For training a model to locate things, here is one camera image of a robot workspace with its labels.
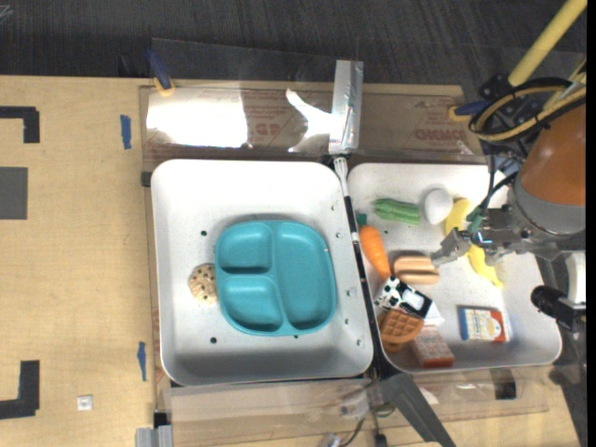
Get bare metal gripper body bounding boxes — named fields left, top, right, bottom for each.
left=471, top=204, right=587, bottom=263

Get yellow banana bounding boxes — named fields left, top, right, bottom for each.
left=443, top=197, right=506, bottom=290

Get sausage in bread bun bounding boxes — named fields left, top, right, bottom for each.
left=392, top=254, right=441, bottom=287

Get white egg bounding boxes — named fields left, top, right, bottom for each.
left=423, top=187, right=454, bottom=226

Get green bean pods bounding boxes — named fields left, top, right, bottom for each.
left=373, top=196, right=422, bottom=226

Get black and white carton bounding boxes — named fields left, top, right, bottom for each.
left=372, top=276, right=446, bottom=328

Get white blue red carton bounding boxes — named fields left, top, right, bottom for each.
left=457, top=305, right=513, bottom=344

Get orange carrot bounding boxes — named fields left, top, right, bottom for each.
left=355, top=211, right=393, bottom=281

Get brown waffle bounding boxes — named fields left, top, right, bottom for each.
left=377, top=307, right=426, bottom=355

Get white plastic tray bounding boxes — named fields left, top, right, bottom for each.
left=346, top=161, right=564, bottom=375
left=149, top=157, right=375, bottom=387

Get thin black and white rod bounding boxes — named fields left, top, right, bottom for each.
left=332, top=156, right=382, bottom=373

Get orange packet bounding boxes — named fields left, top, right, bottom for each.
left=409, top=325, right=456, bottom=370

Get blue divided plate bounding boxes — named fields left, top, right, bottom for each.
left=213, top=219, right=339, bottom=338

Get chocolate chip biscuit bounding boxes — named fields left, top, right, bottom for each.
left=187, top=262, right=220, bottom=306

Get black cylinder on white bracket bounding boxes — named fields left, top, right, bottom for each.
left=530, top=251, right=588, bottom=332

